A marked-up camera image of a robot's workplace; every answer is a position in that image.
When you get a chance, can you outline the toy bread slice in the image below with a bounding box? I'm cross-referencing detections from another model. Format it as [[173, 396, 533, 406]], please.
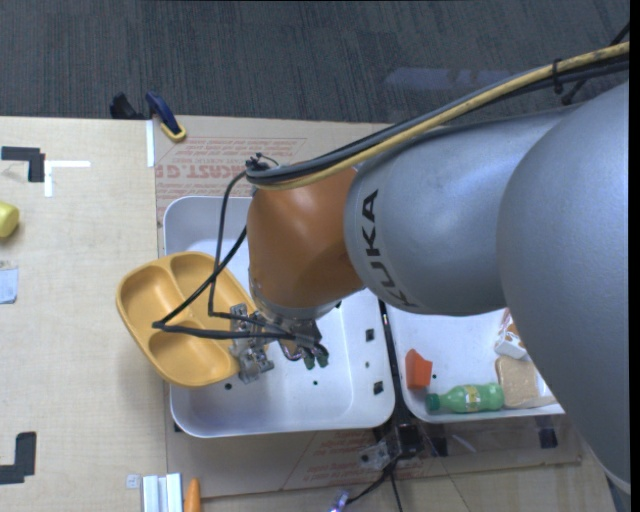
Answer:
[[494, 355, 558, 410]]

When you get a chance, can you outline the yellow divided plate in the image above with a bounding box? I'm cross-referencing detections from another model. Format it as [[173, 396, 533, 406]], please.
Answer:
[[115, 250, 262, 390]]

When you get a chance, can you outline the small white carton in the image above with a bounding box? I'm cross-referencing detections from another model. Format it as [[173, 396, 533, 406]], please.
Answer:
[[494, 338, 529, 361]]

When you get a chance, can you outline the green plastic bottle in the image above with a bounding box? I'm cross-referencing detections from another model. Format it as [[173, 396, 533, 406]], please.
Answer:
[[425, 382, 507, 415]]

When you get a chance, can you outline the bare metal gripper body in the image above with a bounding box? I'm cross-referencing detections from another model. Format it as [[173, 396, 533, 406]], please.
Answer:
[[228, 302, 324, 357]]

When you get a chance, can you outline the thin black rod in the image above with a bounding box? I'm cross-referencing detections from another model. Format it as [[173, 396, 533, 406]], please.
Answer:
[[377, 298, 405, 432]]

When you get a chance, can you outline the yellow rounded toy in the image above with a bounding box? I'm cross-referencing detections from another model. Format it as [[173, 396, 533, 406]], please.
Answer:
[[0, 200, 21, 239]]

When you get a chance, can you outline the white plastic tray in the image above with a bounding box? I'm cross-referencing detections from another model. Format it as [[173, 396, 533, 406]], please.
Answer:
[[162, 195, 397, 440], [386, 298, 567, 425]]

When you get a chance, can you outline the orange toy carrot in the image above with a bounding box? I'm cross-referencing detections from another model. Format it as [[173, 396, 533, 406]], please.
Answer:
[[183, 477, 203, 512]]

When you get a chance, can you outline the black block with wires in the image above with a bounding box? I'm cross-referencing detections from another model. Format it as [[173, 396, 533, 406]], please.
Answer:
[[393, 423, 427, 460]]

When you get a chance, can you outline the brown cardboard board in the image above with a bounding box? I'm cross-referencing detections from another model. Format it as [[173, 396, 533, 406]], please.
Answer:
[[153, 115, 584, 499]]

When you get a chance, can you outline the orange toy wedge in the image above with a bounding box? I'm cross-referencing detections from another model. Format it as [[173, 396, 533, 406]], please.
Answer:
[[404, 348, 434, 391]]

